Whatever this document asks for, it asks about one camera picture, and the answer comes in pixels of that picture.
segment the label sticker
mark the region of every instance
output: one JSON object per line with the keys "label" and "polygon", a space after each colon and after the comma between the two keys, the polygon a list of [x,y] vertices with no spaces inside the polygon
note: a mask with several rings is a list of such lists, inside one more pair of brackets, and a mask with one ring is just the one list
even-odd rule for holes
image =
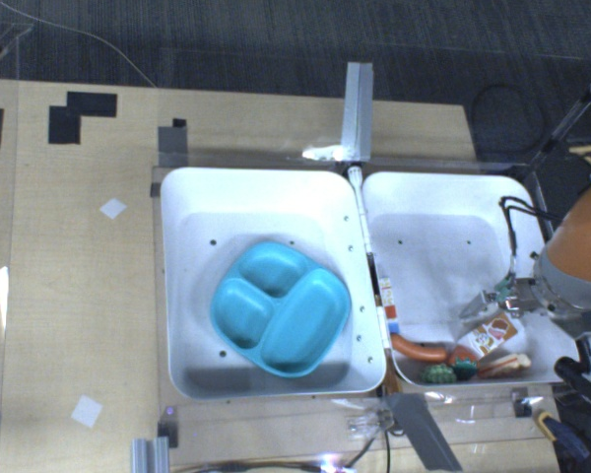
{"label": "label sticker", "polygon": [[100,207],[100,211],[103,212],[109,219],[116,219],[118,215],[127,208],[120,200],[116,198],[112,198],[107,203],[105,203],[102,207]]}
{"label": "label sticker", "polygon": [[99,418],[102,405],[85,394],[79,398],[79,403],[72,412],[72,418],[80,424],[93,428]]}

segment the blue plastic dish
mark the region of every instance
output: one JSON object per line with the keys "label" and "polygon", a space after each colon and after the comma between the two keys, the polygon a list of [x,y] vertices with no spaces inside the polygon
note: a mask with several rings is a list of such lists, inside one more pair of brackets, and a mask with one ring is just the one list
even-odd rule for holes
{"label": "blue plastic dish", "polygon": [[243,253],[213,296],[219,335],[278,376],[311,373],[337,340],[351,309],[344,283],[290,247],[265,241]]}

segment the wooden table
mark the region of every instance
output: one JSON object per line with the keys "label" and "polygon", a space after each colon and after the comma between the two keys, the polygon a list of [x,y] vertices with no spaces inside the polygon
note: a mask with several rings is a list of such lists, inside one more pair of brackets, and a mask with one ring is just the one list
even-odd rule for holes
{"label": "wooden table", "polygon": [[[117,114],[82,117],[81,145],[49,145],[49,107],[65,106],[68,91],[117,94]],[[0,81],[0,108],[0,267],[9,266],[11,284],[6,336],[0,327],[0,472],[129,471],[131,440],[155,436],[165,370],[150,197],[158,127],[186,119],[191,153],[297,157],[339,142],[343,101]],[[373,120],[374,154],[475,159],[462,107],[377,101]],[[112,198],[127,206],[113,220],[99,210]],[[556,412],[547,386],[531,392]],[[71,418],[82,395],[102,405],[92,428]],[[458,396],[459,411],[474,406],[468,391]],[[305,411],[272,421],[278,445],[268,446],[240,414],[249,406],[190,408],[197,463],[320,452],[301,432],[316,422]],[[475,424],[449,408],[434,416],[466,471],[558,471],[532,420],[508,413],[506,392],[477,406]],[[345,456],[362,445],[335,443]],[[423,471],[407,439],[392,446],[393,471]],[[384,470],[382,447],[360,471]]]}

